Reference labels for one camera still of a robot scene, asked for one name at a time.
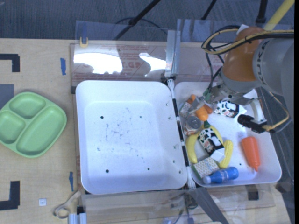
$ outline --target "black corner marker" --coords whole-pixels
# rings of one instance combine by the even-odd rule
[[[0,54],[0,60],[11,60],[12,72],[20,72],[20,57],[18,54]]]
[[[20,205],[20,181],[10,182],[9,200],[0,201],[0,210],[18,209]]]

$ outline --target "wooden table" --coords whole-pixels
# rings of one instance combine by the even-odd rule
[[[20,181],[21,184],[18,209],[1,210],[0,223],[67,223],[67,219],[58,219],[52,212],[74,193],[69,181],[70,172],[73,172],[74,190],[78,187],[76,120],[71,94],[71,43],[74,41],[0,39],[0,54],[18,54],[21,62],[21,71],[12,72],[11,61],[0,60],[0,84],[14,84],[15,95],[32,91],[48,98],[66,112],[68,119],[56,143],[38,158],[25,158],[0,145],[0,201],[9,199],[11,181]],[[61,71],[61,58],[66,62],[65,75]],[[232,223],[290,223],[281,194],[273,188],[274,185],[270,187],[274,203],[271,207],[239,209],[236,206],[235,210],[224,208],[224,215]],[[217,203],[221,198],[216,193],[211,192]],[[39,205],[41,198],[46,198],[45,206]],[[76,212],[76,207],[77,203],[73,202],[70,211]],[[197,223],[211,221],[200,211],[195,213],[194,220]],[[155,222],[148,220],[142,223]]]

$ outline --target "plastic water bottle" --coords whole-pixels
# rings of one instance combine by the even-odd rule
[[[228,180],[236,179],[239,176],[239,172],[235,167],[229,167],[226,169],[220,169],[212,173],[209,176],[203,178],[205,184],[214,183],[223,183]]]

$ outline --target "yellow clip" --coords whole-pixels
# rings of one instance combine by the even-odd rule
[[[82,43],[82,37],[80,37],[80,47],[86,48],[88,46],[88,37],[86,38],[86,44]]]

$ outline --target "green plate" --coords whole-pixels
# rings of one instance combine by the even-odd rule
[[[22,92],[0,110],[0,143],[16,153],[35,158],[44,154],[66,125],[65,112],[33,92]]]

